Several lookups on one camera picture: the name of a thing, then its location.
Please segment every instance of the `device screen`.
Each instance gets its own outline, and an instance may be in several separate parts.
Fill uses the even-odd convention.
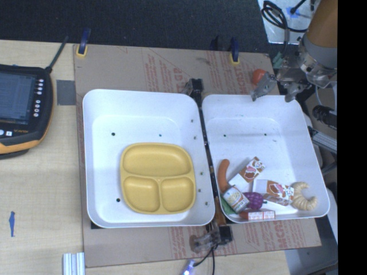
[[[36,76],[0,72],[0,122],[28,124]]]

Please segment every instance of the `blue clamp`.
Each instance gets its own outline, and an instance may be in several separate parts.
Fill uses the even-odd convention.
[[[237,42],[235,37],[232,37],[231,39],[231,54],[229,56],[231,59],[231,63],[233,65],[237,65],[240,63],[239,59],[239,43]]]
[[[89,41],[89,37],[91,36],[92,30],[88,27],[85,27],[83,29],[83,34],[81,36],[80,44],[78,45],[78,48],[76,49],[76,54],[79,57],[85,57],[87,55],[88,46],[87,43]]]

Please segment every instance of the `light wood surface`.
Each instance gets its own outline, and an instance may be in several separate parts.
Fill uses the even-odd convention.
[[[45,68],[59,46],[0,40],[0,64]],[[56,62],[51,74],[54,87],[56,80],[75,80],[72,52],[72,44],[67,44]],[[0,160],[0,205],[0,274],[60,275],[63,254],[83,252],[75,106],[55,104],[44,141],[22,156]],[[179,274],[185,262],[87,268],[85,273]],[[216,275],[289,274],[283,251],[221,256],[215,263]],[[212,274],[212,259],[196,267],[196,274]]]

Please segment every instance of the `white tray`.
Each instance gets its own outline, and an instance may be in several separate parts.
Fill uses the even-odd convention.
[[[100,227],[206,225],[214,199],[200,116],[195,101],[182,94],[97,89],[83,99],[87,210]],[[179,214],[141,214],[124,202],[119,175],[123,150],[135,143],[181,146],[191,156],[196,200]]]
[[[266,166],[257,179],[270,179],[291,185],[304,181],[306,198],[316,196],[311,211],[268,202],[263,208],[275,210],[276,220],[322,217],[329,212],[330,200],[298,102],[285,102],[284,96],[263,96],[252,101],[244,95],[209,95],[202,103],[206,133],[214,169],[229,159],[227,179],[235,176],[257,156]],[[247,191],[252,191],[253,183]],[[227,215],[236,223],[248,223],[237,214]]]

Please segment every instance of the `blue marker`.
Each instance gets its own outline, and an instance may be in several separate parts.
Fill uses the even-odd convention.
[[[11,237],[14,237],[15,212],[13,211],[11,211],[10,213],[9,224],[10,224]]]

